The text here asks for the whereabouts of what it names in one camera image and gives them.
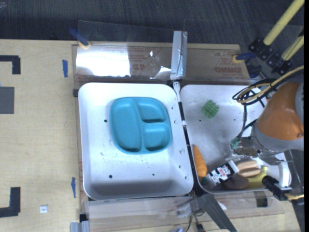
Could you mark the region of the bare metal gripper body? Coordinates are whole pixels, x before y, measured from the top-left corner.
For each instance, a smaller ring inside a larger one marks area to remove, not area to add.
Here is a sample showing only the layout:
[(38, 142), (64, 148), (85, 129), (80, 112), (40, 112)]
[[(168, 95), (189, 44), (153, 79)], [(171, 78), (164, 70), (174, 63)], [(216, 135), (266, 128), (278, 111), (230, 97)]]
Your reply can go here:
[(253, 137), (234, 138), (232, 141), (232, 151), (237, 155), (246, 157), (258, 157), (258, 150), (254, 146)]

